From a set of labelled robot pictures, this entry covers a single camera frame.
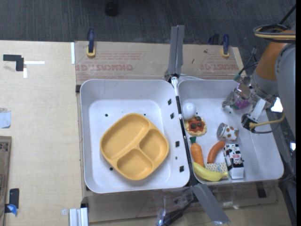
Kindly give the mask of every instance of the wooden table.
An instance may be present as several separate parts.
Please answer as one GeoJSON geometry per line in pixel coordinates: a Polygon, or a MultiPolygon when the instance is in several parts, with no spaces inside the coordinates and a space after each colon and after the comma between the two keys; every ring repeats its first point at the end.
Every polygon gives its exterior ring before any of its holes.
{"type": "MultiPolygon", "coordinates": [[[[75,65],[71,43],[0,41],[2,54],[21,55],[27,78],[16,63],[0,60],[0,108],[11,110],[11,126],[0,135],[12,137],[8,189],[19,188],[17,216],[6,214],[7,226],[67,226],[69,209],[79,208],[82,178],[75,65]]],[[[289,225],[280,190],[279,203],[229,209],[231,225],[289,225]]],[[[92,225],[154,225],[155,218],[100,222],[92,225]]],[[[187,213],[176,225],[212,225],[205,212],[187,213]]]]}

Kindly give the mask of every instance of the toy banana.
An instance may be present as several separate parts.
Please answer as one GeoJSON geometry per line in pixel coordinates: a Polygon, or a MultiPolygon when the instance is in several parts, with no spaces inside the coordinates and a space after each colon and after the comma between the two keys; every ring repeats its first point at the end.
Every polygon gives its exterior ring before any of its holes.
{"type": "Polygon", "coordinates": [[[207,181],[217,182],[217,181],[221,180],[223,177],[229,176],[228,172],[221,173],[221,172],[216,172],[216,171],[209,171],[208,169],[202,167],[200,164],[198,164],[196,162],[193,162],[192,166],[193,166],[194,173],[198,177],[205,179],[207,181]]]}

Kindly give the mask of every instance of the white ball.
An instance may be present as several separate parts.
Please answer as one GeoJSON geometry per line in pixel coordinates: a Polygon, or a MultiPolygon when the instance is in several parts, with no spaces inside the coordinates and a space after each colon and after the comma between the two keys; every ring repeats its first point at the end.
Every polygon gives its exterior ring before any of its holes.
{"type": "Polygon", "coordinates": [[[191,119],[196,114],[196,106],[193,103],[187,102],[182,106],[182,116],[184,120],[191,119]]]}

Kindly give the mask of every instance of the cow print carton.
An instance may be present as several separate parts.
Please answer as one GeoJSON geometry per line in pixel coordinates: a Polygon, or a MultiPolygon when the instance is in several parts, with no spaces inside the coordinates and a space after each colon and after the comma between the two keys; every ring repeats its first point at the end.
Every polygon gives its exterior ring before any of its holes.
{"type": "Polygon", "coordinates": [[[223,154],[227,164],[228,172],[232,179],[244,178],[244,164],[241,158],[238,144],[226,144],[223,149],[223,154]]]}

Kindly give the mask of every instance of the pizza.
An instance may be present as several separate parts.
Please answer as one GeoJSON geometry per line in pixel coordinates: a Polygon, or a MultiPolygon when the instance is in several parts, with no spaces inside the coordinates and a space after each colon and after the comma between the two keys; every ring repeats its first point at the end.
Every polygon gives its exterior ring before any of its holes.
{"type": "Polygon", "coordinates": [[[201,136],[207,132],[206,123],[200,116],[185,120],[184,126],[187,132],[194,137],[201,136]]]}

